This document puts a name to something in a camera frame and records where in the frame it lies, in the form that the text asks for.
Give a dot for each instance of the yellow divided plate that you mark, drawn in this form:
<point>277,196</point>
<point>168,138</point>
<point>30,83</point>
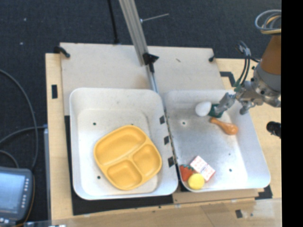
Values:
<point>127,157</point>

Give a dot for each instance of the white plastic tray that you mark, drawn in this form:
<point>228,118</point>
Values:
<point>113,103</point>
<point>208,145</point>

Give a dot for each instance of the orange chicken drumstick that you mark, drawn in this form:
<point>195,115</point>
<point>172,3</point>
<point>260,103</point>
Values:
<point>227,127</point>

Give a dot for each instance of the white and red carton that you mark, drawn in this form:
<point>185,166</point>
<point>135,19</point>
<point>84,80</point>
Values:
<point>203,168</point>

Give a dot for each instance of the red strawberry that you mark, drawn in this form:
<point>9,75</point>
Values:
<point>185,172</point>

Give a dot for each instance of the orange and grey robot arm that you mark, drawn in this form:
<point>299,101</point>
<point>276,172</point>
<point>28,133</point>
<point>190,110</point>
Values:
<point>272,58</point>

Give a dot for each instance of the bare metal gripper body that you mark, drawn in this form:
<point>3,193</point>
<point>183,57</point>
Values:
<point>256,93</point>

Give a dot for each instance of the black block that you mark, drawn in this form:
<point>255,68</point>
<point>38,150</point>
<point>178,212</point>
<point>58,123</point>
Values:
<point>149,57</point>

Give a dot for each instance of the white egg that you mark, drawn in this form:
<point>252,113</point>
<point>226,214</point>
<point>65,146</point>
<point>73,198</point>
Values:
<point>202,109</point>

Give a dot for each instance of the yellow round lemon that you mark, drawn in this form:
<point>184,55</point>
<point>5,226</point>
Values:
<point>196,181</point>

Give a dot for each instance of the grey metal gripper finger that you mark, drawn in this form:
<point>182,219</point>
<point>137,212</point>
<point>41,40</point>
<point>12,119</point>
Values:
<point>245,108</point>
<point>226,102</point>

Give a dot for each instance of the thin black and white rod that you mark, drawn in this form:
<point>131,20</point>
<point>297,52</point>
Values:
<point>171,138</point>

